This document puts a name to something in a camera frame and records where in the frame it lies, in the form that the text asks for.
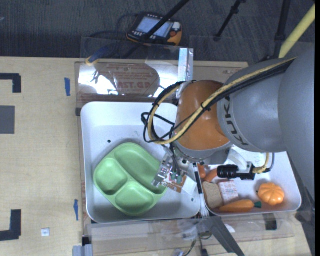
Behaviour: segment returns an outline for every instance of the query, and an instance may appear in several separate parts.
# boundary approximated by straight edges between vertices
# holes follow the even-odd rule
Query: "green divided tray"
[[[118,210],[128,216],[140,216],[163,197],[166,187],[151,184],[160,162],[135,143],[117,146],[94,170],[97,189]]]

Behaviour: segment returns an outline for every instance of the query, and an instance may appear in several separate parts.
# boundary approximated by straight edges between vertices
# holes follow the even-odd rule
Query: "table surface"
[[[0,134],[0,231],[9,230],[11,210],[21,209],[21,236],[0,241],[0,255],[72,254],[84,233],[82,179],[76,108],[75,62],[72,58],[0,57],[0,73],[19,73],[22,93],[12,81],[0,80],[0,106],[15,106],[15,133]],[[194,79],[212,79],[212,66],[243,68],[231,62],[194,62]],[[222,72],[221,79],[230,75]],[[65,78],[70,79],[67,96]],[[79,220],[74,202],[78,200]],[[41,230],[50,228],[50,236]],[[311,255],[298,221],[293,236],[240,242],[247,255]],[[226,253],[219,244],[206,246],[209,255]],[[164,256],[173,250],[122,255]],[[107,255],[97,252],[95,255]],[[198,249],[189,254],[200,255]]]

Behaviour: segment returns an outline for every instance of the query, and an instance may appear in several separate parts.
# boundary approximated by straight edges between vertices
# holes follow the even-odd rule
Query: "toy pumpkin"
[[[268,182],[260,186],[258,196],[263,202],[275,206],[284,201],[285,193],[280,186]]]

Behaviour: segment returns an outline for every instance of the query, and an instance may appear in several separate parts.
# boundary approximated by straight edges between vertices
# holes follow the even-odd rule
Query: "yellow pole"
[[[316,18],[316,4],[314,4],[310,10],[306,13],[300,23],[292,31],[291,35],[283,43],[279,58],[284,58],[295,43],[300,39],[309,26],[315,21]]]

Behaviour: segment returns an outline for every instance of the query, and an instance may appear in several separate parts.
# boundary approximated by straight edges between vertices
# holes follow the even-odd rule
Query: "gray square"
[[[15,106],[0,106],[0,134],[15,134]]]

